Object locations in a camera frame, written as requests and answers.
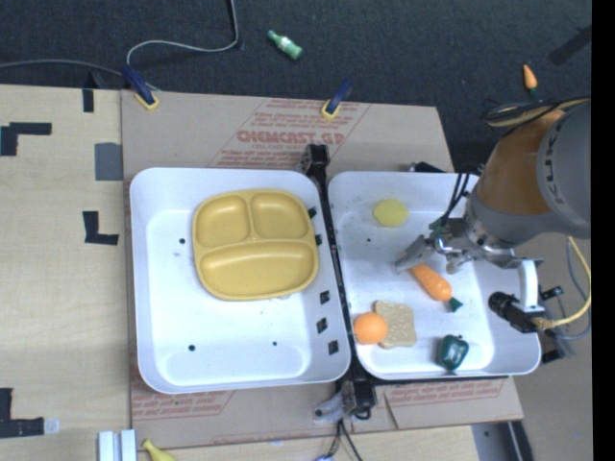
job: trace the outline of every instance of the green pepper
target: green pepper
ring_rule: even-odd
[[[454,371],[468,354],[470,345],[458,336],[447,334],[438,344],[436,362],[447,371]]]

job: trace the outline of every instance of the toy carrot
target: toy carrot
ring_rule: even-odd
[[[453,312],[461,307],[461,302],[453,297],[453,287],[428,265],[421,263],[410,268],[410,271],[432,298],[449,303]]]
[[[536,76],[527,65],[523,65],[523,82],[531,97],[536,95],[536,88],[538,88],[538,81]]]

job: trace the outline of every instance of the orange ball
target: orange ball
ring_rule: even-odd
[[[358,316],[353,328],[355,338],[363,345],[375,345],[381,342],[388,332],[388,324],[376,312],[365,312]]]

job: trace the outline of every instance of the black tape mark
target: black tape mark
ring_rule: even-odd
[[[0,127],[0,156],[17,155],[17,138],[21,134],[51,134],[51,123],[9,123],[8,127]]]
[[[91,88],[82,89],[84,96],[84,112],[94,112],[94,91]]]
[[[17,155],[17,134],[9,127],[0,127],[0,156],[15,157]]]
[[[123,181],[122,146],[116,143],[94,145],[96,181]]]
[[[98,233],[98,212],[85,211],[84,224],[86,225],[86,243],[107,244],[117,246],[119,234],[100,234]]]
[[[0,439],[28,437],[45,433],[42,417],[31,420],[11,418],[12,388],[0,388]]]
[[[560,65],[567,59],[572,57],[578,50],[580,50],[587,43],[592,40],[592,26],[591,24],[570,39],[568,42],[561,45],[549,55],[549,60],[554,65]]]
[[[16,134],[51,134],[51,123],[9,123]]]

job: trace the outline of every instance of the yellow lemon slice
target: yellow lemon slice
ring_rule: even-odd
[[[406,221],[408,215],[406,206],[394,198],[382,200],[374,207],[374,218],[385,227],[400,226]]]

